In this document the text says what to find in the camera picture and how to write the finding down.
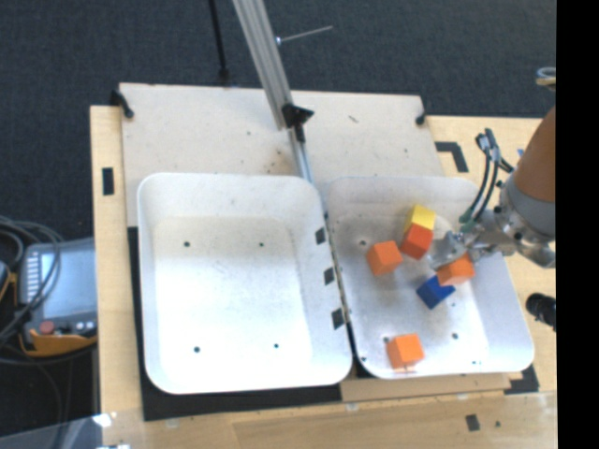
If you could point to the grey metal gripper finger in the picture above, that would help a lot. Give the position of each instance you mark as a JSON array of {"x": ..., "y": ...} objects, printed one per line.
[
  {"x": 442, "y": 253},
  {"x": 472, "y": 255}
]

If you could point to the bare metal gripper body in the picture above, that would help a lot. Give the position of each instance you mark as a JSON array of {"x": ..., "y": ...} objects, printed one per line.
[{"x": 507, "y": 239}]

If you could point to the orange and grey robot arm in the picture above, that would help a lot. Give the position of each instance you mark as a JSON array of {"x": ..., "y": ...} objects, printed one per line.
[{"x": 538, "y": 166}]

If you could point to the orange cube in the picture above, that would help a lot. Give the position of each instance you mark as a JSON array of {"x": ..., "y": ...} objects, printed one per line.
[
  {"x": 405, "y": 350},
  {"x": 384, "y": 257},
  {"x": 457, "y": 271}
]

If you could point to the red-orange cube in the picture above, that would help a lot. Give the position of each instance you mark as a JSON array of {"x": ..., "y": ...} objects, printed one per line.
[{"x": 416, "y": 242}]

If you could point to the blue cube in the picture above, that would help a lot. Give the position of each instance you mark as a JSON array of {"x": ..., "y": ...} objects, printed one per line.
[{"x": 433, "y": 293}]

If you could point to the yellow cube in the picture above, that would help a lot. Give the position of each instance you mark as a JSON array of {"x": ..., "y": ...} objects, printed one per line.
[{"x": 421, "y": 215}]

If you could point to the white plastic tray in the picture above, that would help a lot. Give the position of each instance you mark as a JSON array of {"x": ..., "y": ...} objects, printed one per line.
[
  {"x": 421, "y": 330},
  {"x": 234, "y": 288}
]

